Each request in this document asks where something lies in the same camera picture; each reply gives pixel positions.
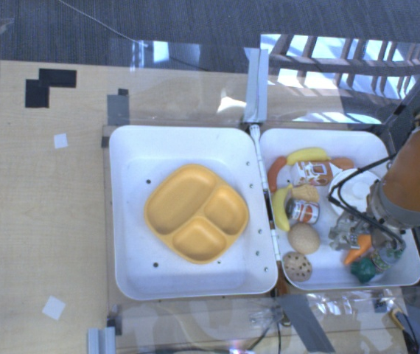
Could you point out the pale yellow toy pastry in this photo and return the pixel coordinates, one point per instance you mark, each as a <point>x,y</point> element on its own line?
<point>307,193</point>

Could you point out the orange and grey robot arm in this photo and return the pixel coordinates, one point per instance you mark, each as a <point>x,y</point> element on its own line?
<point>414,175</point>

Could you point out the yellow banana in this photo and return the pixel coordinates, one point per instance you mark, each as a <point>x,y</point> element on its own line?
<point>280,207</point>
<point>307,154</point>

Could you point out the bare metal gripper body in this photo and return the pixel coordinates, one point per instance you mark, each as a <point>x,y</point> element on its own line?
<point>379,236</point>

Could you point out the red label can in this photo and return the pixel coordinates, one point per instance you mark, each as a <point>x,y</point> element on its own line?
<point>306,211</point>

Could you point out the yellow divided plate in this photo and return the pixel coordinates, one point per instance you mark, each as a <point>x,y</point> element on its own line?
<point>180,201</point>

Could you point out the white and orange carton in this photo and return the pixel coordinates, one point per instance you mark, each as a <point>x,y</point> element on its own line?
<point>311,173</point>

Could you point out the white plastic tray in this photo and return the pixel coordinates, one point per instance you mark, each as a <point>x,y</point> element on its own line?
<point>136,256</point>
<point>328,271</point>

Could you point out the green broccoli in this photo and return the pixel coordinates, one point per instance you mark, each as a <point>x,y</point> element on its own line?
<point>363,270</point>

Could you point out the white bowl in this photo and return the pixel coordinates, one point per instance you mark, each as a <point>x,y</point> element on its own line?
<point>357,190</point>

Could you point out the orange red sausage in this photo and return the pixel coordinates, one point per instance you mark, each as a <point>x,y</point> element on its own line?
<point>274,172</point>

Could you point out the green label can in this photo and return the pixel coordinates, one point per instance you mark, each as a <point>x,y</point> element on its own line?
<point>388,258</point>

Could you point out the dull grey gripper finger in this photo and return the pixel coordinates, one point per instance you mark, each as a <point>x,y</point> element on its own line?
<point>342,243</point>
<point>340,228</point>

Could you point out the orange brown sausage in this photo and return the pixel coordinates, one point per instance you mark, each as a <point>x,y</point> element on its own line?
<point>344,163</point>

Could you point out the orange carrot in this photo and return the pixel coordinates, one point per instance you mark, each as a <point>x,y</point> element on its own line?
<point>357,251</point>

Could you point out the beige chocolate chip biscuit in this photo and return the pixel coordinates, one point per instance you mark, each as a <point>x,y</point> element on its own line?
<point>297,267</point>

